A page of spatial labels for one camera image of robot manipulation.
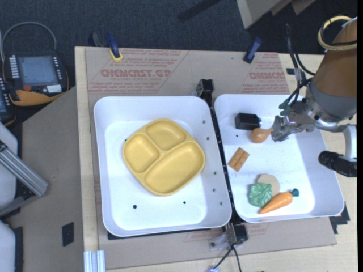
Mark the black cylinder on white bracket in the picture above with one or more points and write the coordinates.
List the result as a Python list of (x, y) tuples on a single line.
[(336, 161)]

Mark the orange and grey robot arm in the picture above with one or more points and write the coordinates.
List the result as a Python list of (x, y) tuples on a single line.
[(336, 75)]

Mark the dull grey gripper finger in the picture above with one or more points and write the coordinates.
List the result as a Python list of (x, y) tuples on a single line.
[(275, 136), (285, 136)]

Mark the white plastic tray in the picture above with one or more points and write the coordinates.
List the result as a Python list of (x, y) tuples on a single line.
[(283, 160), (161, 211)]

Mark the brown cardboard board red print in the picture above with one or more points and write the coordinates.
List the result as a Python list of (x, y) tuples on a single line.
[(175, 75)]

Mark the yellow divided plate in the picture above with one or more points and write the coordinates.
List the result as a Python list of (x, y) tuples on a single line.
[(164, 157)]

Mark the brown chicken drumstick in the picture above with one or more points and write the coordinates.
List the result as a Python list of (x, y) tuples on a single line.
[(259, 135)]

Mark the beige round biscuit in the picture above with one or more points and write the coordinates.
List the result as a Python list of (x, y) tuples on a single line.
[(270, 180)]

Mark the orange waffle biscuit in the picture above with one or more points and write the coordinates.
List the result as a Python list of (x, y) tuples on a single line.
[(238, 159)]

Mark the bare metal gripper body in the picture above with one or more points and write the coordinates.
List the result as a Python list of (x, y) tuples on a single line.
[(300, 122)]

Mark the orange carrot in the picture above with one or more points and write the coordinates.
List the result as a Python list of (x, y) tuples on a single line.
[(278, 202)]

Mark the thin black and white rod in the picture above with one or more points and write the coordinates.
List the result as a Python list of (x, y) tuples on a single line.
[(220, 146)]

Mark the green lettuce leaf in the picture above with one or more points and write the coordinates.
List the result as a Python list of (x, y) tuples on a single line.
[(259, 195)]

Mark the small black box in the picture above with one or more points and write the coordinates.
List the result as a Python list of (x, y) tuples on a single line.
[(246, 121)]

